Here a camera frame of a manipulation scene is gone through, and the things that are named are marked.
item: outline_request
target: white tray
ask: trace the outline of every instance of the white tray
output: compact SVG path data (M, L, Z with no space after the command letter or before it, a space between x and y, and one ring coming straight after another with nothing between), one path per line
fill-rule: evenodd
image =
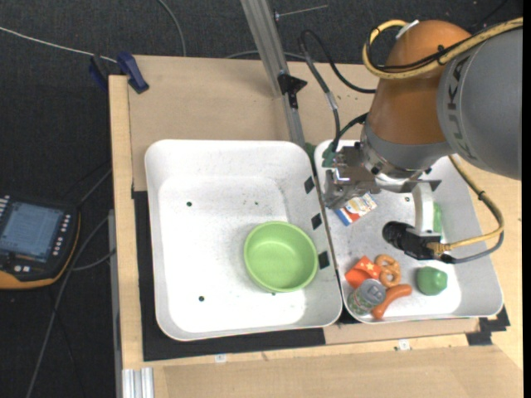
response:
M159 326L181 341L323 327L342 309L308 155L288 142L163 140L145 155ZM249 278L247 234L265 221L305 231L330 264L306 288L270 294Z
M325 168L321 167L321 163L323 151L329 144L330 141L321 143L314 153L319 184L323 192ZM344 145L352 146L354 141L339 142L339 148ZM424 175L422 179L441 180L433 196L441 207L442 235L446 242L481 234L468 187L448 158L440 159L430 174ZM382 228L389 221L415 225L412 194L382 191L372 197L378 205L376 209L349 226L345 226L334 211L325 209L345 307L347 297L353 289L344 275L364 255L372 261L380 254L392 256L401 266L401 283L410 284L413 292L409 297L392 303L381 320L373 318L370 314L358 316L349 311L354 318L364 323L389 323L433 318L488 317L500 311L503 296L489 255L459 265L434 260L417 261L382 238ZM483 250L486 250L485 243L480 242L457 248L451 254L460 257L474 255ZM436 267L448 274L448 286L437 296L426 296L416 287L416 272L424 265Z

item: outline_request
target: metal pole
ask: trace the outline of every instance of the metal pole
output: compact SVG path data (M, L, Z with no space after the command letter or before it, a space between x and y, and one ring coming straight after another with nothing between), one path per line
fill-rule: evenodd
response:
M288 65L285 61L284 51L280 44L280 38L267 0L240 0L246 14L247 22L255 39L256 48L264 63L265 71L270 80L274 97L284 100L284 111L290 140L304 148L304 135L300 123L299 111L289 100L287 93L282 93L278 78L279 75L289 74Z

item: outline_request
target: green bowl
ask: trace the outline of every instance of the green bowl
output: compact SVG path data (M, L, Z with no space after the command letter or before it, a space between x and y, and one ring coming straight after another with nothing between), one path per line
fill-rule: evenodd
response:
M255 227L243 250L247 273L268 292L307 286L319 265L314 242L299 227L270 221Z

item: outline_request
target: toy pretzel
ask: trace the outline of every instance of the toy pretzel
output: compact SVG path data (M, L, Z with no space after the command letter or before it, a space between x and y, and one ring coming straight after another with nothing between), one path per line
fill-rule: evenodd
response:
M375 260L380 266L380 283L386 288L391 288L400 283L402 278L400 274L400 265L390 255L379 255Z

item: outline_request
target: toy food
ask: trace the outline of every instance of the toy food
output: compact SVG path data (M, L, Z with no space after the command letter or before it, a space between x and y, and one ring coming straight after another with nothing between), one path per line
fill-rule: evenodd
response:
M359 288L364 280L377 279L380 266L374 264L367 256L363 256L353 268L345 273L345 279L354 289Z
M380 266L382 271L380 274L380 282L386 287L391 288L400 283L402 278L400 274L400 265L390 255L381 254L376 257L376 264Z
M440 294L448 285L448 274L434 267L422 267L417 271L417 286L425 295Z
M387 290L383 302L373 308L373 317L378 319L383 318L383 314L391 302L393 302L395 299L411 295L412 291L413 288L409 284L398 284L396 286L392 286Z
M357 315L365 315L382 303L386 297L383 285L375 279L365 280L347 298L347 305Z

